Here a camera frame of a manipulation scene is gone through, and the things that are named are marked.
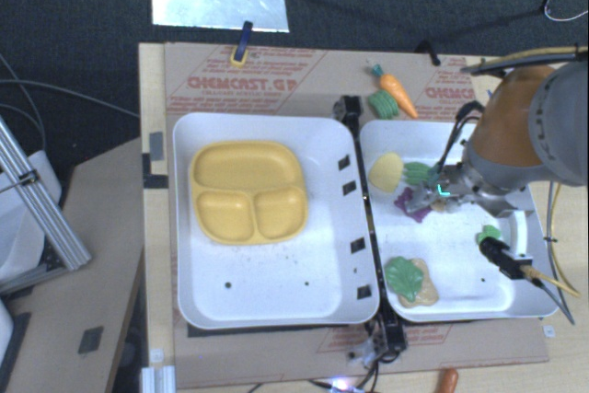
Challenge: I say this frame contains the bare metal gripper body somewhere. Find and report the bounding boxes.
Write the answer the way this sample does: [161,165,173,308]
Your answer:
[431,162,513,218]

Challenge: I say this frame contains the green ribbed toy piece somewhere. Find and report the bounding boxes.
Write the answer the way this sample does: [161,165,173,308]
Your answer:
[401,161,434,188]
[366,89,400,121]

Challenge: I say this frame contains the yellow toy corn piece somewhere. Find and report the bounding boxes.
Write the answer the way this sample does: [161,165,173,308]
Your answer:
[367,151,406,194]

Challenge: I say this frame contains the thin black rod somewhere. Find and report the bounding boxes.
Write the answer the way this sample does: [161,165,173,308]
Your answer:
[348,114,393,328]

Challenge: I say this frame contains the green broccoli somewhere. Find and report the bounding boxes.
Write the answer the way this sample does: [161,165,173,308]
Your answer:
[475,224,502,247]

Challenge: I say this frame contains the white plastic tray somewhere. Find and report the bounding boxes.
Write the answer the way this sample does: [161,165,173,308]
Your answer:
[358,119,560,323]
[172,111,381,330]

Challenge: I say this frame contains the green lettuce leaf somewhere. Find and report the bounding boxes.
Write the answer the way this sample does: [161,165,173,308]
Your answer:
[384,256,425,305]

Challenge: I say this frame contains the orange carrot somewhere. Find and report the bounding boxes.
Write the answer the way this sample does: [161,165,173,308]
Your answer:
[369,64,420,121]

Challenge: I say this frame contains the yellow divided plate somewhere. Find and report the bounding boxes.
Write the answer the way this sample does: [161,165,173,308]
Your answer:
[188,140,309,247]

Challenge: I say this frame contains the brown cardboard board red print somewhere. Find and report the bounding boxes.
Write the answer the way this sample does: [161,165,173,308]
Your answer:
[163,41,551,390]

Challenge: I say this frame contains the orange-brown sausage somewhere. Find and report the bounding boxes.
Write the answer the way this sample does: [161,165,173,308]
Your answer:
[435,367,460,393]

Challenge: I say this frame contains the black cylinder on white bracket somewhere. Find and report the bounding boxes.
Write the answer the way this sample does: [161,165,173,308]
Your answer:
[478,209,535,281]

